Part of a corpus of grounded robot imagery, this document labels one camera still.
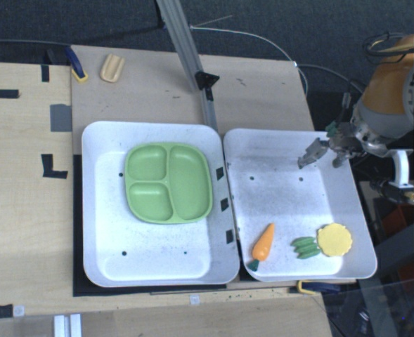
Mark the green divided plate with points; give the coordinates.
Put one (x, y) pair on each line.
(189, 184)

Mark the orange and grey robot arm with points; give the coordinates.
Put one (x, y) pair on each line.
(386, 90)

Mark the green beans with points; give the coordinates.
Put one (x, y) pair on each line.
(305, 248)

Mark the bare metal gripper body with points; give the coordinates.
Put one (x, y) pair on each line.
(347, 140)

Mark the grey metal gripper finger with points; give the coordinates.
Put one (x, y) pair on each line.
(341, 159)
(313, 151)

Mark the black cylinder on white bracket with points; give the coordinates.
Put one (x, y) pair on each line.
(401, 168)

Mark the white plastic tray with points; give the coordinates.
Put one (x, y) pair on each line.
(280, 202)
(150, 251)

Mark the orange carrot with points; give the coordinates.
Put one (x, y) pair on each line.
(264, 246)

